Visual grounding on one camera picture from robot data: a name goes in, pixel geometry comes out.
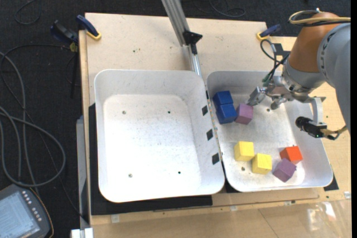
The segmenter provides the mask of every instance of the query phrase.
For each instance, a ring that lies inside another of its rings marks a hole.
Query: blue cube
[[[220,124],[232,123],[237,118],[237,111],[233,104],[223,104],[216,109]]]
[[[225,90],[225,91],[217,92],[213,96],[213,103],[214,103],[214,106],[216,107],[216,110],[218,109],[218,107],[220,105],[232,104],[233,103],[233,99],[232,99],[232,96],[230,94],[230,91],[229,90]]]

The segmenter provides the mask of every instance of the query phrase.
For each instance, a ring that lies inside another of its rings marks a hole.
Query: robotic hand
[[[313,16],[296,20],[302,14]],[[331,140],[335,140],[345,130],[351,134],[350,18],[320,12],[317,9],[297,12],[289,21],[303,27],[291,53],[281,62],[276,61],[277,64],[268,74],[263,87],[257,87],[251,93],[247,104],[257,105],[266,96],[273,100],[272,109],[277,109],[280,104],[292,100],[310,103],[313,107],[313,119],[296,119],[295,123],[301,130],[315,138],[325,137]],[[279,64],[283,64],[281,76],[272,76]],[[309,96],[324,82],[335,88],[346,123],[346,126],[337,131],[328,130],[322,121],[322,102],[325,98]]]

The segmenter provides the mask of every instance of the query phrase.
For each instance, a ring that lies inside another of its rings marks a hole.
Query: yellow cube
[[[253,142],[239,141],[234,146],[234,158],[236,161],[247,162],[254,158]]]
[[[272,170],[272,156],[257,153],[252,160],[252,172],[267,174]]]

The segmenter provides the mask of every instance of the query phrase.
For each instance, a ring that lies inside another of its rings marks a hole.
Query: cube
[[[295,173],[296,165],[283,158],[275,167],[273,175],[283,182],[287,182]]]
[[[252,172],[267,174],[272,170],[272,156],[257,153],[252,159]]]
[[[233,99],[232,96],[230,94],[229,90],[225,90],[225,91],[219,91],[217,92],[214,96],[213,96],[213,103],[216,107],[216,109],[220,106],[220,105],[224,105],[224,104],[232,104],[233,103]]]
[[[253,107],[247,104],[239,104],[235,122],[247,125],[253,119]]]
[[[237,113],[233,104],[220,105],[216,111],[220,124],[232,123],[237,118]]]
[[[280,157],[289,160],[293,164],[302,161],[302,155],[298,146],[286,147],[280,151]]]
[[[234,158],[236,161],[247,162],[254,158],[253,142],[239,141],[234,146]]]

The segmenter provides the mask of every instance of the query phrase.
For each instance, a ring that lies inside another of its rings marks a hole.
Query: wooden table
[[[187,50],[179,45],[167,17],[98,13],[87,13],[85,17],[102,33],[99,41],[94,41],[84,31],[79,33],[84,137],[88,166],[88,107],[95,102],[93,82],[99,71],[189,70],[190,66]],[[272,61],[260,50],[259,40],[256,38],[258,32],[267,28],[264,22],[195,18],[188,18],[187,21],[192,32],[203,35],[197,47],[202,78],[205,81],[208,74],[216,70],[268,71],[272,68]],[[271,41],[281,43],[284,50],[290,50],[295,38],[271,37]],[[324,120],[329,129],[341,128],[344,121],[335,90],[328,84],[323,84],[312,95],[327,97],[323,102]],[[273,207],[280,213],[291,204],[303,207],[326,201],[346,203],[346,198],[351,194],[350,140],[348,132],[342,133],[336,141],[323,139],[339,186],[338,190],[325,191],[322,187],[253,193],[226,193],[222,190],[213,195],[211,207],[90,215],[89,223],[96,238],[215,237],[217,233],[223,233],[223,237],[236,237],[235,233],[242,231],[242,227],[247,230],[245,224],[242,224],[243,221],[251,229],[251,232],[244,232],[249,233],[250,237],[258,237],[261,231],[276,237],[274,231],[272,232],[272,226],[267,225],[266,217],[262,215],[263,209]],[[198,229],[191,225],[193,221],[198,224]]]

